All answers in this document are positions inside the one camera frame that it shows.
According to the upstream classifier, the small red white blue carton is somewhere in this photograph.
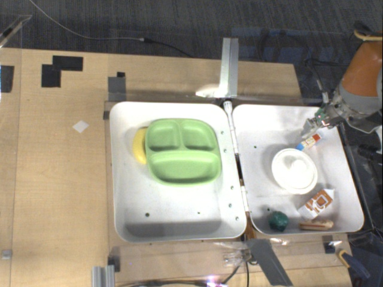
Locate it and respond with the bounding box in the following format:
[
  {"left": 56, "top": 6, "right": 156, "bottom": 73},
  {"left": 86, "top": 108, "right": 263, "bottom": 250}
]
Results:
[{"left": 295, "top": 132, "right": 323, "bottom": 152}]

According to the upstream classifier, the dark green broccoli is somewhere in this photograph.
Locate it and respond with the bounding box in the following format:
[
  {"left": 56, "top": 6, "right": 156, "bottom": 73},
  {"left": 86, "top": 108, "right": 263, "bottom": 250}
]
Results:
[{"left": 268, "top": 210, "right": 290, "bottom": 233}]

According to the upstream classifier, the brown and white carton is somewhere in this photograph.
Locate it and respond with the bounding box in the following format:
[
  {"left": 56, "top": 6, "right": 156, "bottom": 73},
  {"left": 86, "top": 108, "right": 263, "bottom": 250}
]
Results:
[{"left": 297, "top": 187, "right": 336, "bottom": 221}]

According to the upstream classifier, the green divided plate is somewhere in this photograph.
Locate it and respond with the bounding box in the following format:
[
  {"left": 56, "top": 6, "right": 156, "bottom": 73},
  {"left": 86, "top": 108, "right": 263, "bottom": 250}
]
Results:
[{"left": 144, "top": 118, "right": 223, "bottom": 188}]

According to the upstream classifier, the white bowl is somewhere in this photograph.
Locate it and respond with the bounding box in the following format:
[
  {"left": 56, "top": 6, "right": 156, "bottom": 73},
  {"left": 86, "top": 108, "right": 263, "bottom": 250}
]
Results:
[{"left": 270, "top": 148, "right": 318, "bottom": 195}]

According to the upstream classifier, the sausage in bread bun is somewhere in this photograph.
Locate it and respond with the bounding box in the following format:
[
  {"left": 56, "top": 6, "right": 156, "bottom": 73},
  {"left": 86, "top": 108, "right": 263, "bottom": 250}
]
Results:
[{"left": 299, "top": 218, "right": 335, "bottom": 231}]

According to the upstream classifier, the white plastic tray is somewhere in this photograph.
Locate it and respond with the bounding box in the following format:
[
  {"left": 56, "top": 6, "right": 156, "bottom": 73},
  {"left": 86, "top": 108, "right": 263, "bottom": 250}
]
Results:
[
  {"left": 108, "top": 100, "right": 248, "bottom": 244},
  {"left": 232, "top": 103, "right": 366, "bottom": 236}
]

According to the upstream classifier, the yellow banana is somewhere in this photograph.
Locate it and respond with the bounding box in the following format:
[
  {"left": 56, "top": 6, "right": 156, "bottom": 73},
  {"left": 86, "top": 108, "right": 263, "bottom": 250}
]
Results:
[{"left": 132, "top": 127, "right": 148, "bottom": 165}]

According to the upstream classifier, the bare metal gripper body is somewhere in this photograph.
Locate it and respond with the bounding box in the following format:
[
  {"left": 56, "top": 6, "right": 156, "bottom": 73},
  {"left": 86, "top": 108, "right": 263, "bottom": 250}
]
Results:
[{"left": 314, "top": 96, "right": 351, "bottom": 129}]

